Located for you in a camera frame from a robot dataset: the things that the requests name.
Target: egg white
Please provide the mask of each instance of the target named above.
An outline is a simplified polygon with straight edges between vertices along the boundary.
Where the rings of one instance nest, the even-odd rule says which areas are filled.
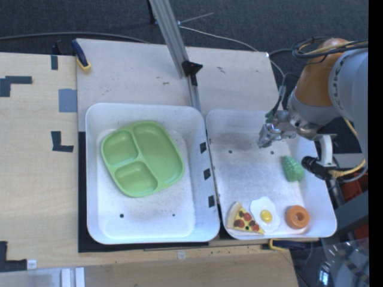
[[[264,222],[264,220],[262,220],[261,211],[263,210],[268,210],[271,213],[272,220],[270,222]],[[269,197],[262,197],[258,200],[253,200],[250,204],[250,212],[265,233],[274,232],[281,224],[281,218],[276,212],[275,204]]]

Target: toy fried egg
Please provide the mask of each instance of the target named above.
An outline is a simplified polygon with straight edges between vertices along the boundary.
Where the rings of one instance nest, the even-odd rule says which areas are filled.
[[[275,205],[268,197],[253,200],[250,204],[250,212],[265,233],[275,231],[281,224]]]

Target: black bracket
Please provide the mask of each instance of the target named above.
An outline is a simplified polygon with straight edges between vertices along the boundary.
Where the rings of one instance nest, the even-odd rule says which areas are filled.
[[[27,270],[27,260],[7,261],[7,242],[0,242],[0,272]]]
[[[191,84],[193,86],[198,86],[197,84],[197,77],[196,77],[196,74],[197,72],[200,71],[200,69],[202,68],[203,66],[200,65],[200,64],[197,64],[197,63],[193,63],[189,60],[186,60],[182,63],[182,68],[184,69],[184,73],[187,77],[190,76],[191,78]]]

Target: toy pizza slice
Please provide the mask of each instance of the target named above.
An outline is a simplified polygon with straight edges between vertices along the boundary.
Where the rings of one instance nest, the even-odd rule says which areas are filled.
[[[265,231],[256,223],[240,202],[235,202],[227,215],[226,227],[233,230],[264,234]]]

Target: green plate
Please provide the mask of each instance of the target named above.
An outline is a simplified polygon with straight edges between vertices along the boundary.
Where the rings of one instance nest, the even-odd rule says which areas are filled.
[[[154,121],[122,127],[101,143],[101,154],[118,188],[127,196],[144,197],[183,176],[184,161],[166,129]]]

